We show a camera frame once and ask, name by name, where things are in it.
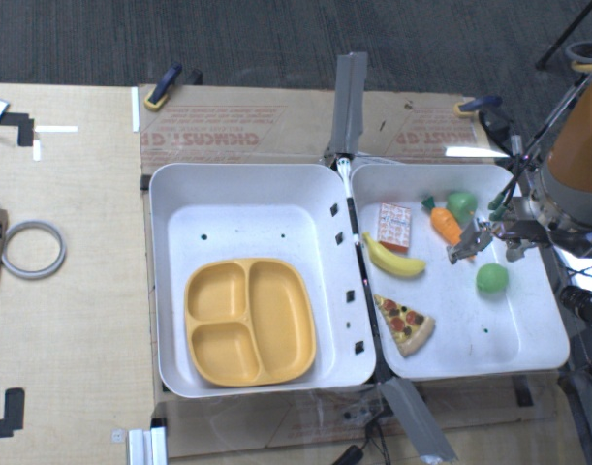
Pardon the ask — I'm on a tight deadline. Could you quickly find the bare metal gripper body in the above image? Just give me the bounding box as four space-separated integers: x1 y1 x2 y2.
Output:
491 195 592 260

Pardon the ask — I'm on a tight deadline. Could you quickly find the orange carrot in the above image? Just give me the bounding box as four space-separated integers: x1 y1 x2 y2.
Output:
421 195 476 260

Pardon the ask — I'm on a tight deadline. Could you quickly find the green round ball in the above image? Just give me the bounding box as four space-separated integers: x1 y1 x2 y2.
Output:
475 263 510 295

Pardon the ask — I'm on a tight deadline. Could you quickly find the green toy apple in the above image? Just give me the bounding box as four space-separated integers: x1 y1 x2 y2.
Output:
445 191 479 226

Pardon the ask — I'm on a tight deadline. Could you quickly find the white plastic tray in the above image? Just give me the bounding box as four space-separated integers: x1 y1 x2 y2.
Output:
349 162 572 382
148 162 377 399

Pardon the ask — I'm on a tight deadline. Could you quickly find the orange and white carton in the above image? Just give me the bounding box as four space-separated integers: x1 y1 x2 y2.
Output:
376 202 413 254

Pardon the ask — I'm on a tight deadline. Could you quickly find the yellow banana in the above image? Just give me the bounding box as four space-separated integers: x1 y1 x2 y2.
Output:
361 232 427 279

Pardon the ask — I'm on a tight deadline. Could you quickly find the pizza slice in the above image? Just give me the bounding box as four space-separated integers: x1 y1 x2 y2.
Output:
372 294 437 358

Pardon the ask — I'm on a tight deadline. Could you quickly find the yellow divided plate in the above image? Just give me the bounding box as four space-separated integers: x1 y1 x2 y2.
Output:
183 258 318 388

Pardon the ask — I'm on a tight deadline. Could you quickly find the brown cardboard board red print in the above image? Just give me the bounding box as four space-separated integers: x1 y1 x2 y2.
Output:
138 83 571 459

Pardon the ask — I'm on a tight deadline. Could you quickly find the white tape roll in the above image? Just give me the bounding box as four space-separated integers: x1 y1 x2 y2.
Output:
1 219 68 281

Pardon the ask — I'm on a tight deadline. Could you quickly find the black cylinder on white bracket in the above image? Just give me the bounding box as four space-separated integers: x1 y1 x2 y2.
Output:
559 283 592 326

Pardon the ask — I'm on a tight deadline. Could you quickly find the black block with thin wires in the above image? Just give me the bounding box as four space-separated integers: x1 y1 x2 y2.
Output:
331 445 365 465

